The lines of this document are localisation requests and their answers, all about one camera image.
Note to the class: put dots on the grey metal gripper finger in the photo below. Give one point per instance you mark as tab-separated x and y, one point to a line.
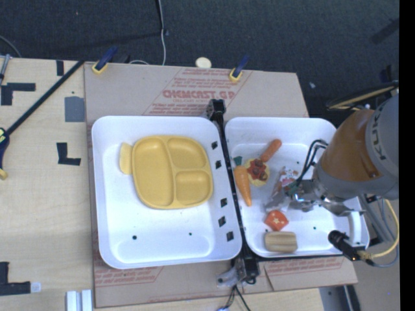
301	203

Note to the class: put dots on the black cylinder on white bracket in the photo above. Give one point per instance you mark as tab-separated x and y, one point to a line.
343	243

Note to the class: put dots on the tan bread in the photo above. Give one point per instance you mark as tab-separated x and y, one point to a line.
280	241

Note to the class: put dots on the orange sausage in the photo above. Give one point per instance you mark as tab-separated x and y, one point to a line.
271	149

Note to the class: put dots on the yellow pizza slice red topping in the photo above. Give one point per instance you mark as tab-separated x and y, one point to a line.
257	173

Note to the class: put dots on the red cube with yellow star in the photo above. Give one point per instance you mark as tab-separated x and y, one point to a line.
276	220

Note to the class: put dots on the white plastic tray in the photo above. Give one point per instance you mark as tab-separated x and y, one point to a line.
311	235
162	235

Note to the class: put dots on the brown cardboard board red print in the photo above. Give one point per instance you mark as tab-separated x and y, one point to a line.
136	89

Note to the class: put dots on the yellow divided plate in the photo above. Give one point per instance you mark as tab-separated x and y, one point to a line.
152	170

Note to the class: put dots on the clear packet with red print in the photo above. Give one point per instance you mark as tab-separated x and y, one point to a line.
285	180

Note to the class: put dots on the thin black rod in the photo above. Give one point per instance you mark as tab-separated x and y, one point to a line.
231	173

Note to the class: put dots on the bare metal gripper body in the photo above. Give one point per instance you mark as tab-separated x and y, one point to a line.
337	207

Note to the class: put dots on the cream round disc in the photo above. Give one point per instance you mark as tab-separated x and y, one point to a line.
203	63

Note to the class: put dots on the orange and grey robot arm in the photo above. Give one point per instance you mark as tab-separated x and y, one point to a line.
353	147

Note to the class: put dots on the orange carrot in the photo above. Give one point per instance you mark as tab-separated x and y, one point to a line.
243	180

